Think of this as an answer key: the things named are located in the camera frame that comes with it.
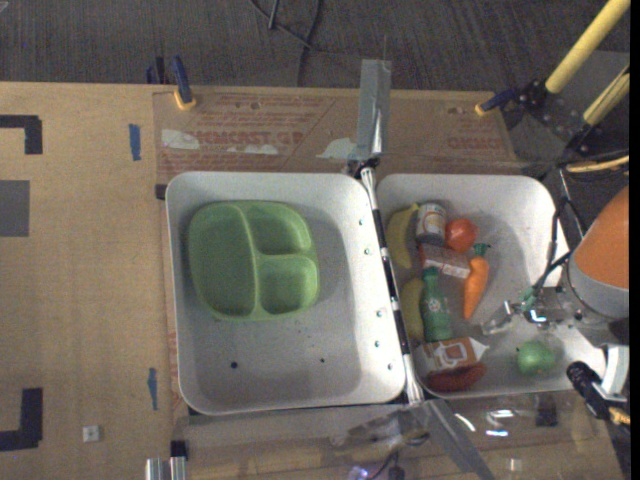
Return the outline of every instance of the gray floor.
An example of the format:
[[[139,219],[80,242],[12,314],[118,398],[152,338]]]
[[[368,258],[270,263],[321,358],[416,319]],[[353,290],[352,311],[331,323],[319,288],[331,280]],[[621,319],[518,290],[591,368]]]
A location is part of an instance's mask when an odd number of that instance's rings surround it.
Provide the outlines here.
[[[499,91],[550,74],[607,0],[282,0],[276,30],[254,7],[268,14],[272,0],[2,1],[0,80],[145,83],[157,56],[179,54],[193,84],[357,87],[360,61],[385,56],[397,89]],[[579,73],[576,101],[626,62],[630,29],[627,13]],[[628,123],[626,98],[593,148],[628,147]],[[512,139],[543,165],[564,147],[527,119]],[[557,173],[545,182],[559,197]],[[569,188],[589,224],[627,183],[612,174]]]

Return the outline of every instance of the green plate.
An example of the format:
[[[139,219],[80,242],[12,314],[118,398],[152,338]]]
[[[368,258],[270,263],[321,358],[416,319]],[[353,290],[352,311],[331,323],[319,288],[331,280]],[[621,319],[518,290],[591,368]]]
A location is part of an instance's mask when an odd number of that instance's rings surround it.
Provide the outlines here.
[[[290,316],[318,297],[318,258],[309,226],[286,204],[204,206],[189,224],[187,249],[196,293],[216,318]]]

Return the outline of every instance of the green bottle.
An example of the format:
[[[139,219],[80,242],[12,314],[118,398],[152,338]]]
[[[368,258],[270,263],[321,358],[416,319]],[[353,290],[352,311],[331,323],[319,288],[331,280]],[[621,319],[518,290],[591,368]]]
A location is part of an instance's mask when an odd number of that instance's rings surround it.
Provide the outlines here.
[[[424,339],[427,343],[453,338],[451,315],[440,292],[439,276],[440,271],[437,267],[428,267],[422,272],[424,286],[420,297],[420,314],[424,323]]]

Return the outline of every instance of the white square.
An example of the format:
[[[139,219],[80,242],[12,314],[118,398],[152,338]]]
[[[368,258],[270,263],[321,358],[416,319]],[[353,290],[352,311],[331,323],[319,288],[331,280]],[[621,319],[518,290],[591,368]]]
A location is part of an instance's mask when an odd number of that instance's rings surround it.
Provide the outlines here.
[[[100,441],[101,437],[99,425],[88,425],[86,427],[82,427],[83,443],[95,443],[96,441]]]

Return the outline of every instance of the green ball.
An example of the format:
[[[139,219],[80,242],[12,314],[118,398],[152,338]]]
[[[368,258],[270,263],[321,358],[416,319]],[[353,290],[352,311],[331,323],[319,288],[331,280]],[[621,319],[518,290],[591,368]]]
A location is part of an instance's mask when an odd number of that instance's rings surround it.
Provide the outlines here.
[[[540,341],[526,341],[516,350],[518,369],[523,375],[537,375],[550,370],[556,364],[553,351]]]

